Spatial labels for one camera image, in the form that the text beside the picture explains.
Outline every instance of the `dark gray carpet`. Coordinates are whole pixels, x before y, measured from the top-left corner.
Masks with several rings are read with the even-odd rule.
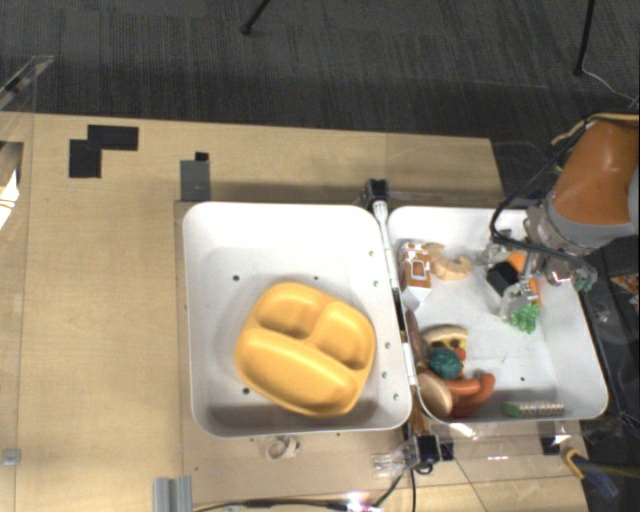
[[[488,137],[508,192],[553,136],[630,103],[572,74],[586,0],[272,0],[242,36],[257,2],[0,0],[0,80],[52,54],[42,112]],[[640,2],[597,2],[586,67],[632,98],[639,32]],[[631,243],[613,250],[637,271]],[[605,354],[618,365],[613,391],[637,344],[636,330],[622,356]],[[602,438],[593,458],[638,464],[637,438],[634,449],[610,430]],[[637,505],[633,484],[616,504],[587,487],[592,510]]]

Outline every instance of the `orange plate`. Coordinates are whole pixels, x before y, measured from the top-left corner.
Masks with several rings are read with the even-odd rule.
[[[373,326],[360,311],[309,286],[284,282],[262,294],[235,348],[247,385],[316,418],[348,413],[375,356]]]

